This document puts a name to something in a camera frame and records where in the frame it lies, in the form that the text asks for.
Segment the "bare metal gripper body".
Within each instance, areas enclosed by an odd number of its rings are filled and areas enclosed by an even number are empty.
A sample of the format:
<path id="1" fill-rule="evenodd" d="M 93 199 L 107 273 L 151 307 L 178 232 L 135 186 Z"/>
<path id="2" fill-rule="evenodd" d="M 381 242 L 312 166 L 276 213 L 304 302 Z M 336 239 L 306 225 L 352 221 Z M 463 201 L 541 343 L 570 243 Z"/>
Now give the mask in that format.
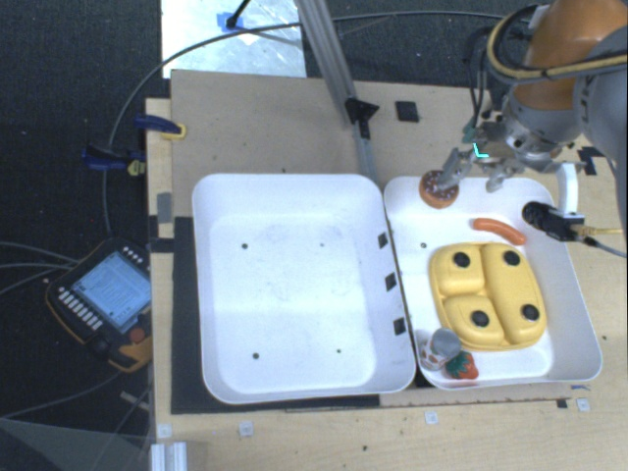
<path id="1" fill-rule="evenodd" d="M 484 122 L 474 135 L 478 157 L 483 165 L 501 165 L 504 168 L 530 168 L 549 171 L 560 154 L 560 145 L 528 131 L 518 122 Z"/>

